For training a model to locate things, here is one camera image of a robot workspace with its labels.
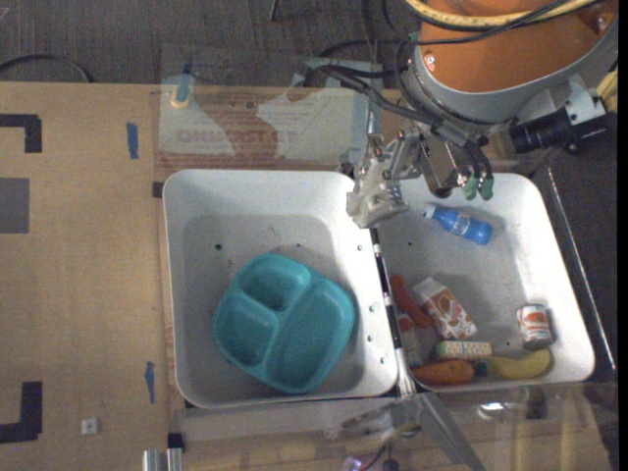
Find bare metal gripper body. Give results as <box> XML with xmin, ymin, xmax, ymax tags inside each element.
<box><xmin>402</xmin><ymin>121</ymin><xmax>492</xmax><ymax>199</ymax></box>

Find thin black and white rod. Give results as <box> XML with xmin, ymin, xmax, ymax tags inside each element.
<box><xmin>368</xmin><ymin>227</ymin><xmax>409</xmax><ymax>397</ymax></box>

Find blue plastic bottle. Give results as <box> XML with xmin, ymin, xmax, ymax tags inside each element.
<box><xmin>422</xmin><ymin>202</ymin><xmax>495</xmax><ymax>246</ymax></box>

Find red toy sausage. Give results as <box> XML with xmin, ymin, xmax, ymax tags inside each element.
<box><xmin>390</xmin><ymin>273</ymin><xmax>434</xmax><ymax>330</ymax></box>

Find white plastic tray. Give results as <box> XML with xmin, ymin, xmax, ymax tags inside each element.
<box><xmin>161</xmin><ymin>168</ymin><xmax>399</xmax><ymax>409</ymax></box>
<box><xmin>375</xmin><ymin>172</ymin><xmax>597</xmax><ymax>394</ymax></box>

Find orange and white carton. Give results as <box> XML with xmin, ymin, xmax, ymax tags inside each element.
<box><xmin>411</xmin><ymin>276</ymin><xmax>479</xmax><ymax>341</ymax></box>

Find small brown bottle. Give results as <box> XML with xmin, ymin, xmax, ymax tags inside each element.
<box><xmin>396</xmin><ymin>311</ymin><xmax>424</xmax><ymax>368</ymax></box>

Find brown cardboard board red print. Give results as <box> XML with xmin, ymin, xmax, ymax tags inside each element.
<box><xmin>149</xmin><ymin>85</ymin><xmax>544</xmax><ymax>414</ymax></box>

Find teal divided plate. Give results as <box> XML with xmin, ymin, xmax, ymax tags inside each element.
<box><xmin>211</xmin><ymin>252</ymin><xmax>357</xmax><ymax>395</ymax></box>

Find pale yellow packet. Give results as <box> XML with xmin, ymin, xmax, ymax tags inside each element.
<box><xmin>434</xmin><ymin>340</ymin><xmax>494</xmax><ymax>361</ymax></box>

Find red and white small can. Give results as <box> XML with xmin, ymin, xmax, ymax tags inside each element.
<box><xmin>515</xmin><ymin>303</ymin><xmax>555</xmax><ymax>350</ymax></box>

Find orange carrot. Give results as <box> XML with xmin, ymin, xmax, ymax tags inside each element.
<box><xmin>410</xmin><ymin>359</ymin><xmax>490</xmax><ymax>388</ymax></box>

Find yellow banana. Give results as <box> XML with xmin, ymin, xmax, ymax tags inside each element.
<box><xmin>487</xmin><ymin>346</ymin><xmax>553</xmax><ymax>382</ymax></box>

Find black cylinder on white bracket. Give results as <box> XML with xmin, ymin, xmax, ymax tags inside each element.
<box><xmin>508</xmin><ymin>81</ymin><xmax>609</xmax><ymax>156</ymax></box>

